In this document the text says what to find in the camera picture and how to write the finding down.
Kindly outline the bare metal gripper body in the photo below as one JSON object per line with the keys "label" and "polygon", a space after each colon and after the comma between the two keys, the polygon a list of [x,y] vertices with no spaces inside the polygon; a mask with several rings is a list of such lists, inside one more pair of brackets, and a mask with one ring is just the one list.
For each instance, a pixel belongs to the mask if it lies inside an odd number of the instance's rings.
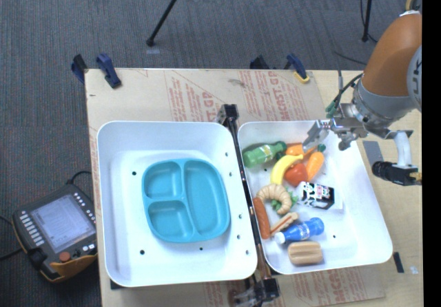
{"label": "bare metal gripper body", "polygon": [[351,103],[341,103],[331,118],[331,130],[341,140],[357,140],[366,138],[368,132],[363,123],[353,113]]}

